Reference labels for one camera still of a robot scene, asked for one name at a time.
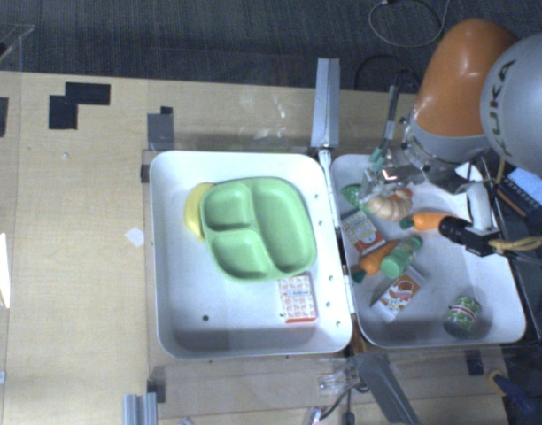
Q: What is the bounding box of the green plastic bottle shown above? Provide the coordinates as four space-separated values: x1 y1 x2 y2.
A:
380 235 424 280

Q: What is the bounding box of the green broccoli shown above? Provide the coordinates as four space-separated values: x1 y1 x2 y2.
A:
340 183 364 207

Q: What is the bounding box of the tan toy bread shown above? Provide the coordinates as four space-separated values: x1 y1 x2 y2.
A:
367 188 414 223

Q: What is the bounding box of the black cylinder on white bracket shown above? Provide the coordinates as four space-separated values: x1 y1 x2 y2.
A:
437 181 503 259

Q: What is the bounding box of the yellow banana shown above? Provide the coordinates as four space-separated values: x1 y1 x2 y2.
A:
183 182 217 243

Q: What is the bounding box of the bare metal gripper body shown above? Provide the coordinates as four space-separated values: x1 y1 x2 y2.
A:
359 162 428 204

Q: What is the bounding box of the orange and white patterned carton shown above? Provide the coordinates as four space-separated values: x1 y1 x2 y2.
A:
276 273 321 325

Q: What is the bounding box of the white plastic tray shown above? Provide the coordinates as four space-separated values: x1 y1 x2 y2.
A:
329 153 528 351
148 150 354 361

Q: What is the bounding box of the orange carrot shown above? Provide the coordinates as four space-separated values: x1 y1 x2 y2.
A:
350 238 401 283
399 210 459 233

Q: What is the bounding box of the green divided plate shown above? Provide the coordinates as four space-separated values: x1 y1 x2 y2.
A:
199 176 319 283

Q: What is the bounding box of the pale wood board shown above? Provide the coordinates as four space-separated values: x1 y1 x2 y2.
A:
144 77 538 421

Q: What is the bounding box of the green and white can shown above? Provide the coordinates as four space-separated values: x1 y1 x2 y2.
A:
443 294 483 340

